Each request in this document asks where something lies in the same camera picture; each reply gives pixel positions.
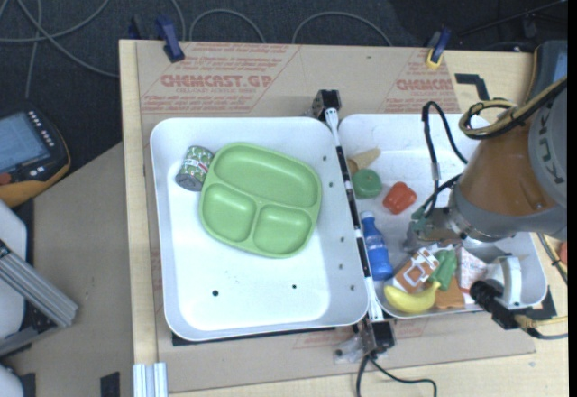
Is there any brown cardboard board red print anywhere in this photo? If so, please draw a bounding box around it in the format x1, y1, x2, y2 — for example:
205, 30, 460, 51
134, 41, 549, 394

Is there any green divided plate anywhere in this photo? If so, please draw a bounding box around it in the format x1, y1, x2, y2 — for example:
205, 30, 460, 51
197, 142, 324, 260

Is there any green toy vegetable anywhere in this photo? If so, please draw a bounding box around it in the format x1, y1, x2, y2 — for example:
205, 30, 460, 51
426, 249, 459, 293

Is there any green patterned can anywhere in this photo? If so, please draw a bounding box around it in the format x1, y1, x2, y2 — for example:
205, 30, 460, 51
174, 144, 215, 193

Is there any orange toy pepper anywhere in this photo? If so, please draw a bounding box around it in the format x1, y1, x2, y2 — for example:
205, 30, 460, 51
382, 180, 418, 216

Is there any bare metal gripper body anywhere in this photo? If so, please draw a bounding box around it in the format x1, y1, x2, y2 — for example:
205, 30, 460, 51
413, 207, 471, 252

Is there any orange toy bread slice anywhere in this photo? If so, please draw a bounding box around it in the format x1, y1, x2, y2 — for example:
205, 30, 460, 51
434, 276, 467, 310

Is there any white plastic tray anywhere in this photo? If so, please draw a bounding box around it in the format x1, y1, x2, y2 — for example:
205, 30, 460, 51
336, 113, 549, 320
149, 115, 371, 342

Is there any black cylinder on white bracket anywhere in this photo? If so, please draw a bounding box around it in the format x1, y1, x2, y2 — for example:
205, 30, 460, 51
468, 254, 527, 331

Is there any green toy apple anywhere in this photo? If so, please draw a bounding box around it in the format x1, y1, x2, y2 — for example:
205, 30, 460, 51
351, 168, 384, 200

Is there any orange and white carton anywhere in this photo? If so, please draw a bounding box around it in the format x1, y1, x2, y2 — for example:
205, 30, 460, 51
392, 247, 441, 295

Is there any blue bottle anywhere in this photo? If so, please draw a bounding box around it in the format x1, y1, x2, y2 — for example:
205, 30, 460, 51
360, 210, 395, 282

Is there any thin black and white rod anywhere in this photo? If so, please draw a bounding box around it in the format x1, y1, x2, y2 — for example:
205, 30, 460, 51
325, 107, 385, 322

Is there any yellow banana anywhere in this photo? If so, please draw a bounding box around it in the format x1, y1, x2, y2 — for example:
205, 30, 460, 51
383, 280, 442, 315

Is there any tan ice cream cone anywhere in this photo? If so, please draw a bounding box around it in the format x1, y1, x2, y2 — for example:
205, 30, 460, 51
346, 147, 382, 174

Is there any white packet with red print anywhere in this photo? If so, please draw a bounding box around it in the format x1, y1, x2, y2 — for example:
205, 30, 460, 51
454, 245, 490, 289

